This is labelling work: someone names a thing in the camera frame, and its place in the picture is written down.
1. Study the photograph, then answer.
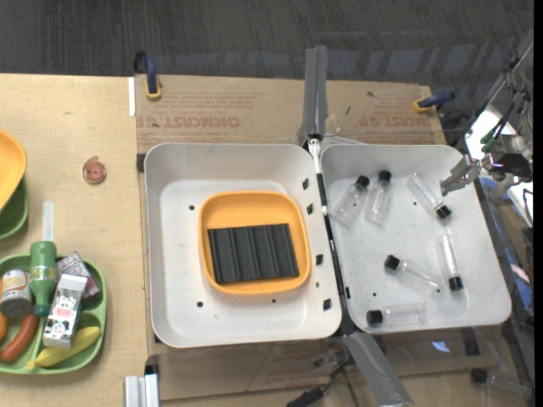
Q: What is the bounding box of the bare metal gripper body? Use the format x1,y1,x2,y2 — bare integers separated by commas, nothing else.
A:
479,141,534,181

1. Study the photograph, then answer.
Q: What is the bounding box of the clear bottle with black cap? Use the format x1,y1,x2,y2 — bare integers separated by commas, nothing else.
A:
406,172,452,220
333,175,371,227
470,368,531,396
383,254,443,296
364,170,393,226
366,302,428,328
435,234,465,293

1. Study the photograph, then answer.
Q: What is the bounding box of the white plastic tray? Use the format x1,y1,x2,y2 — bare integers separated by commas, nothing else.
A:
318,143,512,335
143,142,343,349

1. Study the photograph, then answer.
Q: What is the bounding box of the brown cardboard board red print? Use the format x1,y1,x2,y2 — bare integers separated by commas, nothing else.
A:
134,73,501,402

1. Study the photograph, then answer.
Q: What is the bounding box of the black ribbed rack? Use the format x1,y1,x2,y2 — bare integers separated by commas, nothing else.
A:
206,223,300,285

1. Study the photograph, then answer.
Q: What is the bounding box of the pink doughnut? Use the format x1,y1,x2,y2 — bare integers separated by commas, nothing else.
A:
82,155,107,185

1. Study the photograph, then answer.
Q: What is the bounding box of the pink packet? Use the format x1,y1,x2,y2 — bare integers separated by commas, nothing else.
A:
56,251,101,300

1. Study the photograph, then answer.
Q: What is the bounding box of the white milk carton cow print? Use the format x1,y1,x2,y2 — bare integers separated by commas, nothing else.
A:
42,273,89,349

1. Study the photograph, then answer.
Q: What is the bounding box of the yellow banana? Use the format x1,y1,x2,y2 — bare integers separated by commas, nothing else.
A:
34,326,102,368

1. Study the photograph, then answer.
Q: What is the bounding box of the green toy bottle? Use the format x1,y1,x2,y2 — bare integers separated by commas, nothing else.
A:
28,240,58,318

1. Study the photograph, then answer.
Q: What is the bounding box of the orange divided plate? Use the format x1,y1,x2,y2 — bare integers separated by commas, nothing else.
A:
0,128,28,211

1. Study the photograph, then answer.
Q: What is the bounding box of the small toy can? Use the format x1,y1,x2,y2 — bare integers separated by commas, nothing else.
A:
0,268,34,318

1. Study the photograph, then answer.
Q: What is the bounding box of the orange toy sausage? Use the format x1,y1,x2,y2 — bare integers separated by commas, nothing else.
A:
0,313,40,363

